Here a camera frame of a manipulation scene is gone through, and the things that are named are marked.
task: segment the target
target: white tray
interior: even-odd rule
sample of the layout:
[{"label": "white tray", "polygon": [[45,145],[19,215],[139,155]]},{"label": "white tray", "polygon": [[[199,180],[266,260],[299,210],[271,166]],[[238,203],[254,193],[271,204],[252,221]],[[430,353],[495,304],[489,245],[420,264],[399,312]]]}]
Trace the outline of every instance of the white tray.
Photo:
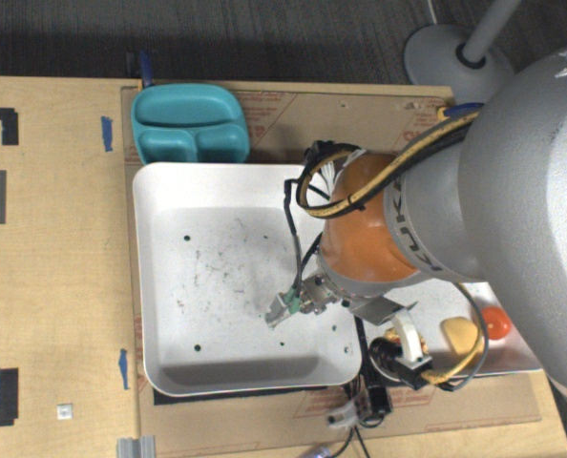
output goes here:
[{"label": "white tray", "polygon": [[[301,171],[154,163],[137,173],[144,365],[160,392],[340,385],[359,371],[354,321],[340,305],[275,329],[263,319],[294,280],[283,187]],[[292,213],[306,250],[323,223],[294,201]]]}]

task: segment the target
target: black corner marker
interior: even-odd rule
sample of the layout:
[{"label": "black corner marker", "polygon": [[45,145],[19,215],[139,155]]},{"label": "black corner marker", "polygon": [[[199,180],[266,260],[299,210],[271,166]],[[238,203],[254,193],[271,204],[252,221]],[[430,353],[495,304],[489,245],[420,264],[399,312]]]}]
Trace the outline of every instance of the black corner marker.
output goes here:
[{"label": "black corner marker", "polygon": [[18,146],[18,113],[15,109],[0,108],[1,144]]},{"label": "black corner marker", "polygon": [[18,368],[0,369],[0,427],[18,419]]}]

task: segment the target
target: gray pole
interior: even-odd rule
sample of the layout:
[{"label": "gray pole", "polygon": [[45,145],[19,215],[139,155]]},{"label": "gray pole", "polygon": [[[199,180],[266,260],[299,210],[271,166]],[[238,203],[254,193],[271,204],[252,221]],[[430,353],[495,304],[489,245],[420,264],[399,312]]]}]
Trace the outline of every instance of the gray pole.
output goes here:
[{"label": "gray pole", "polygon": [[471,63],[480,62],[521,0],[494,0],[485,16],[466,42],[463,56]]}]

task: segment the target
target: white square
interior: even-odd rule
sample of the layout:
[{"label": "white square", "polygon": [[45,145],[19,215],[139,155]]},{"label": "white square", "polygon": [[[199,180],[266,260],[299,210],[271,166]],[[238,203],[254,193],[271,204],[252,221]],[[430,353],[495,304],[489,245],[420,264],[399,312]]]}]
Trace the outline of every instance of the white square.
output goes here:
[{"label": "white square", "polygon": [[58,406],[56,406],[56,418],[59,421],[73,419],[74,418],[73,416],[74,416],[73,404],[59,404]]}]

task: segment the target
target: round metal base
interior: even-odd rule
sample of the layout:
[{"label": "round metal base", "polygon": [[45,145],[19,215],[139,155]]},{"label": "round metal base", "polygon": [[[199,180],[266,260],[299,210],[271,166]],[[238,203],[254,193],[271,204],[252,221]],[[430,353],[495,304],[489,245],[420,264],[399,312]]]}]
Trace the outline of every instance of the round metal base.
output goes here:
[{"label": "round metal base", "polygon": [[450,86],[457,103],[487,102],[515,72],[506,56],[494,47],[481,68],[462,64],[455,50],[470,35],[471,30],[456,26],[429,26],[412,35],[404,53],[411,83]]}]

